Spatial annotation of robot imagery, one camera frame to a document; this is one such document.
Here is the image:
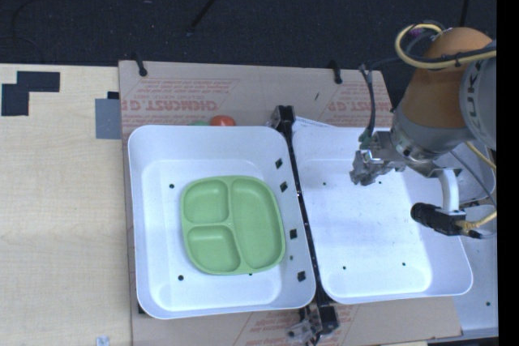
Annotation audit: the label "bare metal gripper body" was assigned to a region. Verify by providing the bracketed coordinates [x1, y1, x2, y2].
[367, 130, 445, 176]

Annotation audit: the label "white plastic tray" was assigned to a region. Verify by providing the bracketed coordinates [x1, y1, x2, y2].
[291, 126, 474, 305]
[127, 124, 317, 321]

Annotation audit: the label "white paper sheet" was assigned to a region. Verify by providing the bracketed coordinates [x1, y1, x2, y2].
[294, 116, 338, 131]

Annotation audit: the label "brown cardboard board red print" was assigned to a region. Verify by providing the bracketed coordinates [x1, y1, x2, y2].
[118, 60, 464, 346]

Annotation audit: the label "green divided plate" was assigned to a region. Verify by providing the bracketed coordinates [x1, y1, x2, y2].
[179, 175, 287, 276]

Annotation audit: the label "red toy tomato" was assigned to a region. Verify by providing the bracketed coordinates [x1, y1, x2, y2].
[209, 114, 237, 128]

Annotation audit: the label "black cylinder on white bracket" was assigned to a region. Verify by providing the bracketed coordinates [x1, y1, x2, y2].
[410, 168, 468, 237]

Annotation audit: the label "black block with thin wires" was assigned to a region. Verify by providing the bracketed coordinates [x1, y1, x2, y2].
[315, 304, 340, 336]
[270, 105, 295, 131]

